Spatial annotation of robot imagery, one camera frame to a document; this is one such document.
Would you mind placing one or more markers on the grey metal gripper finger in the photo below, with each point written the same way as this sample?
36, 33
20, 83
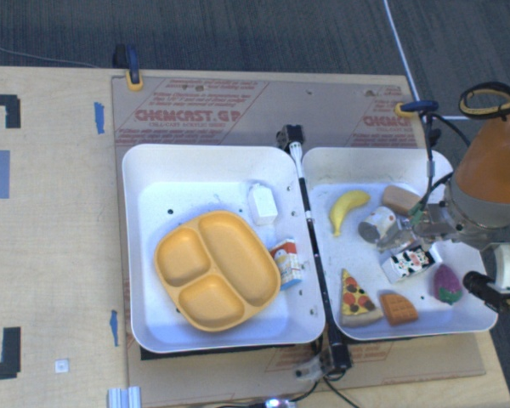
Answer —
397, 240
404, 224

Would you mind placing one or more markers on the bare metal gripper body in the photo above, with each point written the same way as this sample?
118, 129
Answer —
435, 225

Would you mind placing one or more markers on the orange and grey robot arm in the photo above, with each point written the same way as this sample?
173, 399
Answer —
489, 168

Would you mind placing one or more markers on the white can with red dots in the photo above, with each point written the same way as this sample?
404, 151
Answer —
378, 223

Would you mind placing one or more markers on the white carton with cow print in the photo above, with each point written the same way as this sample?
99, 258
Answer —
408, 264

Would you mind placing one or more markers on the tan bread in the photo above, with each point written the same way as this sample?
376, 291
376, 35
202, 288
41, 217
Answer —
399, 199

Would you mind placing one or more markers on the white plastic tray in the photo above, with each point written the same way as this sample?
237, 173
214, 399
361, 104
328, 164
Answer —
187, 172
357, 253

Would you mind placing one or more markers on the purple eggplant with green stem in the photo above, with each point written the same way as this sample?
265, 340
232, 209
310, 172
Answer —
446, 283

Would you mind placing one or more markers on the yellow banana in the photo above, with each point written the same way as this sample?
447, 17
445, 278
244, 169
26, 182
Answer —
344, 208

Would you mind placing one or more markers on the orange waffle biscuit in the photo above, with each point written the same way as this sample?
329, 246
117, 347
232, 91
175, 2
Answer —
398, 309

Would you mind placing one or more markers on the pizza slice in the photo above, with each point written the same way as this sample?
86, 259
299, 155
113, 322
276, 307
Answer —
355, 302

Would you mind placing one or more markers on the thin black and white rod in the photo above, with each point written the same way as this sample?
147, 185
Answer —
314, 240

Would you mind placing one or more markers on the red white blue carton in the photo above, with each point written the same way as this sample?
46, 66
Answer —
287, 264

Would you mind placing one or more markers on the plain white carton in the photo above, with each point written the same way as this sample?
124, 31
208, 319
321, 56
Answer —
263, 204

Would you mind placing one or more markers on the orange divided plate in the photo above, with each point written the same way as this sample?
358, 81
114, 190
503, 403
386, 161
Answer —
221, 266

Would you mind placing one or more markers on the brown cardboard board red print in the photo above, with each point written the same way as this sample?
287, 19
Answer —
255, 109

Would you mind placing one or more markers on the black cylinder on white bracket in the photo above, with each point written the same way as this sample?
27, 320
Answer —
486, 287

